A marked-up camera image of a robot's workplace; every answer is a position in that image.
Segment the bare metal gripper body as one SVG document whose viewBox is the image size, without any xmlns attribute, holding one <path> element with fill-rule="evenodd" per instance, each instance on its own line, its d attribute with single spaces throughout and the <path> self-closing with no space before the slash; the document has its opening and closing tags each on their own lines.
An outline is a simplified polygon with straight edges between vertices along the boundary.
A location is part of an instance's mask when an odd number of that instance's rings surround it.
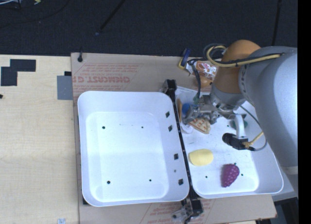
<svg viewBox="0 0 311 224">
<path fill-rule="evenodd" d="M 203 95 L 200 97 L 198 105 L 194 107 L 195 119 L 207 118 L 210 114 L 218 114 L 219 117 L 228 119 L 234 114 L 235 106 L 221 101 L 214 95 Z"/>
</svg>

